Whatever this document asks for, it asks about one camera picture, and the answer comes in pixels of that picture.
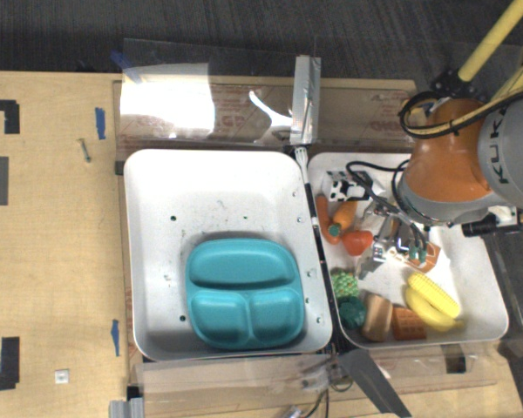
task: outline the orange toy vegetable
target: orange toy vegetable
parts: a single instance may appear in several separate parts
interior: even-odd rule
[[[340,237],[334,237],[329,234],[329,225],[331,224],[331,218],[329,217],[329,204],[328,199],[325,198],[325,195],[318,195],[316,197],[316,212],[317,218],[320,219],[320,230],[322,236],[331,244],[336,245],[341,241]]]
[[[333,223],[329,225],[329,233],[334,237],[352,225],[357,214],[358,201],[344,201],[333,214]]]
[[[349,255],[359,256],[374,242],[374,235],[370,231],[351,231],[344,233],[341,241]]]

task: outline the yellow corn toy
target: yellow corn toy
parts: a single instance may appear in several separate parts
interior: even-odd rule
[[[459,316],[461,308],[448,293],[436,285],[429,277],[415,272],[407,280],[409,287],[419,293],[437,310],[448,315],[452,319]]]

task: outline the brown waffle toy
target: brown waffle toy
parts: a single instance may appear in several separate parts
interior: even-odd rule
[[[393,307],[391,327],[396,340],[426,339],[425,323],[408,308]]]

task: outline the teal compartment tray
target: teal compartment tray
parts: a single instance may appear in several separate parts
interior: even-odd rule
[[[295,258],[271,240],[199,244],[187,260],[186,294],[192,327],[212,347],[279,347],[302,330],[304,301]]]

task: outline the yellow tube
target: yellow tube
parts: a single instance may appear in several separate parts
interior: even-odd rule
[[[509,91],[516,90],[523,86],[523,66],[521,66],[496,92],[492,99],[500,98]]]
[[[458,76],[463,82],[472,81],[522,17],[523,0],[513,0],[498,22],[488,31],[477,49],[459,69]]]

